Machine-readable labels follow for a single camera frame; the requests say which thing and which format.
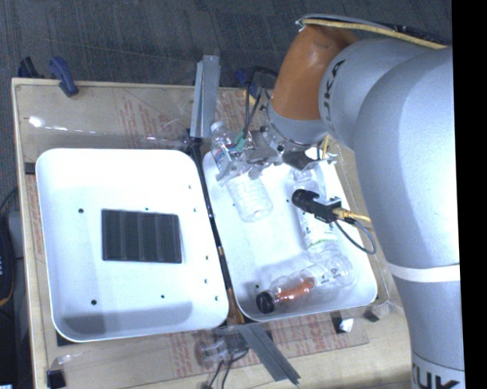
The black cylinder on white bracket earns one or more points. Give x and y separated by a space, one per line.
313 205

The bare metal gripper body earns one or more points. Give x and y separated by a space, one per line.
266 147

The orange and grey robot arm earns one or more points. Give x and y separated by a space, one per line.
405 152

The clear bottle with black cap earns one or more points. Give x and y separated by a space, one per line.
294 291

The brown cardboard board red print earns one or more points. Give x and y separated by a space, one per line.
105 111

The clear bottle with blue label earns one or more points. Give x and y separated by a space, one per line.
251 201

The white plastic tray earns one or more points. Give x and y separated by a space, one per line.
77 243
277 252

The clear bottle with green label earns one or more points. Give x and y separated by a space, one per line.
314 235

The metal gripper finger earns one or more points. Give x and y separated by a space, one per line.
257 171
231 169

